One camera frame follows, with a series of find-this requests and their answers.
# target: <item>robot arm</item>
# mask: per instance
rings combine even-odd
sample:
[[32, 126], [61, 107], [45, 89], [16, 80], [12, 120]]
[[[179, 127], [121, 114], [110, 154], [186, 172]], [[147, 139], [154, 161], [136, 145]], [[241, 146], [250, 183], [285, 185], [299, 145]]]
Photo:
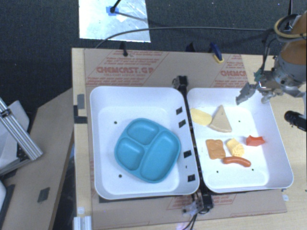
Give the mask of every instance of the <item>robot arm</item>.
[[[280, 31], [281, 25], [289, 20], [295, 19], [293, 29], [290, 33]], [[306, 131], [306, 92], [301, 92], [299, 88], [306, 83], [306, 27], [307, 12], [301, 16], [289, 15], [279, 19], [274, 32], [277, 40], [285, 42], [280, 54], [275, 58], [274, 67], [264, 70], [266, 55], [261, 68], [254, 74], [256, 84], [249, 84], [243, 87], [240, 95], [236, 97], [236, 103], [247, 100], [255, 91], [259, 91], [263, 98], [262, 103], [266, 103], [276, 95], [287, 93], [295, 98], [304, 99], [305, 113], [289, 111], [285, 114], [285, 119], [299, 129]]]

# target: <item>blue clamp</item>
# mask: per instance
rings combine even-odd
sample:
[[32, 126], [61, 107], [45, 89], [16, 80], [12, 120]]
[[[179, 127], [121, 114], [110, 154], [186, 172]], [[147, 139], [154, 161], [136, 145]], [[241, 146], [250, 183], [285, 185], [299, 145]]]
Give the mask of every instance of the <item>blue clamp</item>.
[[216, 44], [211, 42], [210, 43], [210, 49], [214, 51], [213, 58], [217, 61], [217, 63], [224, 62], [224, 58], [222, 56], [222, 53], [221, 53], [219, 47]]
[[116, 13], [119, 13], [118, 7], [115, 8], [114, 13], [112, 13], [111, 10], [112, 6], [106, 7], [106, 13], [110, 16], [116, 16]]

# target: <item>blue plate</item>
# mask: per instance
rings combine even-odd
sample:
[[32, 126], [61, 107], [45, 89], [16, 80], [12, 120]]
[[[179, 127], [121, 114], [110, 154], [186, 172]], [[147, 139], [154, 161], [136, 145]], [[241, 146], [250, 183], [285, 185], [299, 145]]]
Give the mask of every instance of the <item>blue plate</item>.
[[115, 159], [131, 174], [158, 183], [170, 173], [180, 150], [180, 141], [174, 133], [149, 119], [138, 118], [119, 137]]

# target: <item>white tray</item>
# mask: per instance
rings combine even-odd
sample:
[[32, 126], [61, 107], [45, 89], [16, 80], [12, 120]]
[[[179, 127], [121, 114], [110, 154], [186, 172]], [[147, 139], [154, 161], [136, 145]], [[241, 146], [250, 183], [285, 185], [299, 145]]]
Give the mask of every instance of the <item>white tray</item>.
[[[199, 176], [181, 93], [172, 88], [95, 88], [90, 95], [94, 148], [94, 181], [97, 193], [106, 199], [188, 195], [199, 187]], [[175, 133], [181, 152], [170, 174], [160, 183], [148, 183], [124, 170], [115, 160], [114, 148], [126, 126], [147, 118]], [[179, 122], [186, 124], [179, 128]], [[191, 155], [184, 158], [184, 152]], [[189, 176], [195, 180], [188, 182]]]
[[[231, 133], [221, 133], [193, 122], [205, 184], [217, 193], [289, 187], [293, 182], [293, 174], [270, 103], [262, 104], [262, 95], [256, 92], [237, 106], [235, 98], [239, 91], [195, 88], [188, 92], [190, 108], [214, 115], [217, 108], [223, 105], [233, 130]], [[258, 147], [245, 146], [249, 135], [262, 136], [266, 142]], [[207, 139], [221, 139], [226, 156], [231, 156], [225, 145], [231, 138], [244, 145], [243, 157], [251, 161], [251, 167], [223, 164], [221, 159], [209, 158], [205, 143]]]

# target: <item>beige triangular toy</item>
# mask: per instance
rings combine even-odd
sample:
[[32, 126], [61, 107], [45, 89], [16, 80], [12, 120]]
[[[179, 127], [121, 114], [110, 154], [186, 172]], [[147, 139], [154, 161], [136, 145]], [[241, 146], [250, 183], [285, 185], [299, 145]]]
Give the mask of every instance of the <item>beige triangular toy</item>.
[[213, 117], [212, 122], [210, 123], [209, 127], [216, 131], [220, 131], [224, 133], [232, 131], [232, 128], [226, 116], [226, 112], [222, 105], [219, 106], [219, 109], [217, 110], [215, 116]]

